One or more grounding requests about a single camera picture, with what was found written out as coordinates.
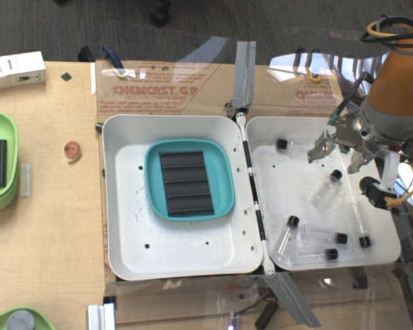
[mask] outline transparent plastic sheet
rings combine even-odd
[[[119,78],[108,60],[97,62],[98,122],[104,123],[117,113],[231,117],[237,41],[170,30],[156,32],[156,29],[122,23],[115,25],[124,29],[125,35],[140,47],[132,43],[127,56],[120,54],[126,60],[123,63],[129,73],[127,79]],[[266,32],[264,28],[254,25],[251,35],[251,40],[257,43],[257,65],[248,118],[326,117],[343,100],[361,71],[378,72],[385,58],[385,49],[358,46],[361,32],[269,26],[272,31],[269,37],[281,45],[275,51],[272,45],[276,43],[257,42],[260,34]],[[327,38],[333,49],[319,49]],[[174,48],[163,52],[159,48],[161,40],[170,40]],[[116,48],[110,37],[107,41]],[[311,79],[317,76],[319,82]],[[368,92],[364,82],[361,86],[365,88],[359,90],[358,97]],[[351,102],[348,108],[355,109],[355,106]],[[102,146],[100,150],[103,168]],[[102,175],[101,192],[105,207]],[[121,329],[180,329],[183,326],[225,329],[230,311],[254,305],[266,289],[260,270],[249,275],[121,280],[107,262],[106,211],[103,211],[103,227],[105,296],[116,300],[116,319]],[[410,329],[410,309],[407,310],[403,297],[407,291],[401,289],[399,282],[404,275],[401,270],[409,268],[413,272],[411,264],[407,265],[309,270],[291,275],[322,329],[345,326],[345,318],[340,319],[339,314],[349,314],[354,325],[350,328]],[[264,302],[261,302],[242,314],[240,328],[252,329],[263,308]],[[286,328],[297,326],[282,305],[272,322]]]

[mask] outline cardboard box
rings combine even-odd
[[[0,56],[0,89],[45,82],[41,52]]]

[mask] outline gray round object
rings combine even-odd
[[[24,309],[15,311],[8,318],[8,330],[34,330],[35,318]]]

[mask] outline teal tray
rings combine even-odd
[[[202,151],[204,156],[213,214],[171,217],[167,210],[160,153],[198,151]],[[145,154],[145,183],[151,208],[163,219],[172,221],[217,219],[228,214],[234,206],[234,185],[228,159],[223,149],[209,140],[164,140],[151,145]]]

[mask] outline transparent tube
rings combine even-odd
[[[280,262],[288,258],[288,253],[298,234],[298,223],[299,219],[291,215],[288,223],[280,231],[280,235],[271,252],[271,257],[276,261]]]
[[[312,144],[299,140],[284,140],[279,138],[276,142],[278,153],[285,154],[289,157],[307,160],[308,152],[312,149]]]
[[[338,250],[336,248],[304,247],[295,250],[289,259],[292,265],[325,263],[337,260]]]
[[[361,248],[368,248],[372,245],[370,241],[368,220],[364,215],[362,202],[354,201],[350,204],[350,211],[355,223],[356,233]]]
[[[319,210],[326,209],[337,195],[341,176],[341,171],[333,170],[329,176],[324,178],[316,191],[312,194],[310,202]]]
[[[303,242],[311,240],[345,245],[348,239],[347,234],[337,232],[335,229],[309,223],[300,227],[299,235]]]

